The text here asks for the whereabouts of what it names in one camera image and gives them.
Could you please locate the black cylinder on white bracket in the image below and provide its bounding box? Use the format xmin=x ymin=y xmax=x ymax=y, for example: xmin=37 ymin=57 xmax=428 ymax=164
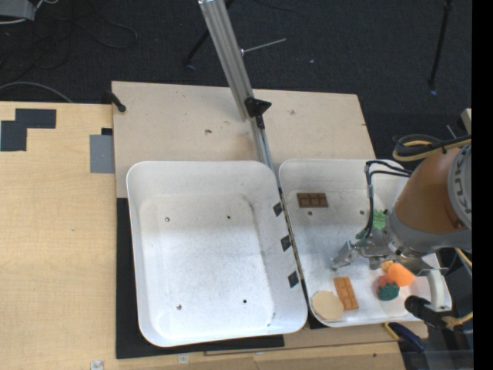
xmin=404 ymin=267 xmax=454 ymax=329

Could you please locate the orange and green toy fruit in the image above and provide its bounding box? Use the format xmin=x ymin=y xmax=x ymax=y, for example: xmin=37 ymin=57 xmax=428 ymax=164
xmin=375 ymin=274 xmax=401 ymax=302

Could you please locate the white plastic tray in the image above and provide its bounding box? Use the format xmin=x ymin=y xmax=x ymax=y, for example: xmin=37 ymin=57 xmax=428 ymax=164
xmin=277 ymin=157 xmax=454 ymax=328
xmin=126 ymin=160 xmax=310 ymax=348

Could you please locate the brown chocolate bar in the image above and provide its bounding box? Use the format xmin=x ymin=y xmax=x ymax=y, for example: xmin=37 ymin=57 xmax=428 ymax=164
xmin=296 ymin=192 xmax=330 ymax=209

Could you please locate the orange wafer biscuit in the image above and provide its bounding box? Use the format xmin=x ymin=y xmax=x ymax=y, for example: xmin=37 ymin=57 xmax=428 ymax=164
xmin=332 ymin=276 xmax=361 ymax=312

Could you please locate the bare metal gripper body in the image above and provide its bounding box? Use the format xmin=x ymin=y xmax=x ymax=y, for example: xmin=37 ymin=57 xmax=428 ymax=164
xmin=356 ymin=226 xmax=408 ymax=270

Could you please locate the orange carrot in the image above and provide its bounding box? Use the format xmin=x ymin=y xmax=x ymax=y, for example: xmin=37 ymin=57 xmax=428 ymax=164
xmin=381 ymin=261 xmax=415 ymax=288

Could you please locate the pale wood board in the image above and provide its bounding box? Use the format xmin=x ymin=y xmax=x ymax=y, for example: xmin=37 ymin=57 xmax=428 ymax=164
xmin=111 ymin=81 xmax=429 ymax=357

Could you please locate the beige round cracker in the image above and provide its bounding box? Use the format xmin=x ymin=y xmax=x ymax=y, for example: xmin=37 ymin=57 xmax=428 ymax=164
xmin=311 ymin=289 xmax=345 ymax=322

